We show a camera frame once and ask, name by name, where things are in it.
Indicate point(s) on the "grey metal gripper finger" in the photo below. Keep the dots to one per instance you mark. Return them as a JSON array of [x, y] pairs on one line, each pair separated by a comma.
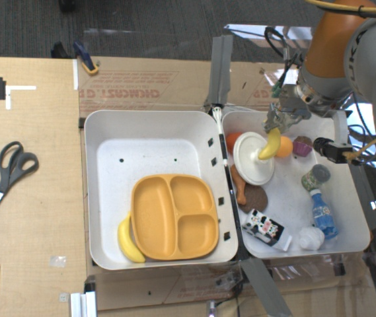
[[272, 119], [290, 121]]

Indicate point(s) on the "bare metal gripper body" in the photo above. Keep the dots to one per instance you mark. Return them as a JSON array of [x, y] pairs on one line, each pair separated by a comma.
[[295, 99]]

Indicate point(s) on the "yellow banana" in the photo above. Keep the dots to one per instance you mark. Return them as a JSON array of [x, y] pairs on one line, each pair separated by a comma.
[[273, 145], [126, 239]]

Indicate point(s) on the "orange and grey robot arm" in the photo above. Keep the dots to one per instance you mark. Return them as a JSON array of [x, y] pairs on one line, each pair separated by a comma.
[[333, 45]]

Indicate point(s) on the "orange ball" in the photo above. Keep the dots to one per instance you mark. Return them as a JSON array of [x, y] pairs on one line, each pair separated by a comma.
[[285, 147]]

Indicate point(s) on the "purple cupcake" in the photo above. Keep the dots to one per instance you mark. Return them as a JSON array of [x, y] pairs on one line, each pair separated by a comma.
[[302, 147]]

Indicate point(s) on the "white round plate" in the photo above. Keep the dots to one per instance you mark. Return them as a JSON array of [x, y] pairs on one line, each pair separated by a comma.
[[250, 163]]

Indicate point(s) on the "thin black and white rod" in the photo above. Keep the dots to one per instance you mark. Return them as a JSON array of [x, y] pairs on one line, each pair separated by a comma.
[[222, 144]]

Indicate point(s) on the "green can grey lid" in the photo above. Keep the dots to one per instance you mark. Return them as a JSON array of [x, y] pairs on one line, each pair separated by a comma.
[[315, 177]]

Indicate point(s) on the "brown chicken drumstick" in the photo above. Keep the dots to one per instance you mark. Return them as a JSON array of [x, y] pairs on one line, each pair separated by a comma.
[[239, 183]]

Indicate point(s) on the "white plastic tray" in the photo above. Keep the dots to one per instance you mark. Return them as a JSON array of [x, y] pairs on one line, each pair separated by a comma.
[[290, 197], [148, 150]]

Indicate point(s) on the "brown round biscuit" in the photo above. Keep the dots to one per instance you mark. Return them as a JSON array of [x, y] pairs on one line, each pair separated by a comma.
[[256, 198]]

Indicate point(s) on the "brown cardboard board red print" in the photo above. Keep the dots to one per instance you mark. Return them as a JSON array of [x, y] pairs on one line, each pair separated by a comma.
[[187, 88]]

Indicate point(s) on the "blue plastic bottle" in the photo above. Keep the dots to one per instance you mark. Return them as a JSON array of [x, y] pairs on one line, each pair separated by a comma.
[[323, 215]]

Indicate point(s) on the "cow print milk carton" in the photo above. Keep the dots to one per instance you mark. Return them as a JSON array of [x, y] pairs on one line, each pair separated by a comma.
[[265, 229]]

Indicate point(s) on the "orange divided plate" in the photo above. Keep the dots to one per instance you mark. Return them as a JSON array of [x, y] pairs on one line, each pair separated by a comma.
[[174, 216]]

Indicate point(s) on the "black cylinder on white bracket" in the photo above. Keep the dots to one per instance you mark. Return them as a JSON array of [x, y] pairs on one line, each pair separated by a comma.
[[334, 152]]

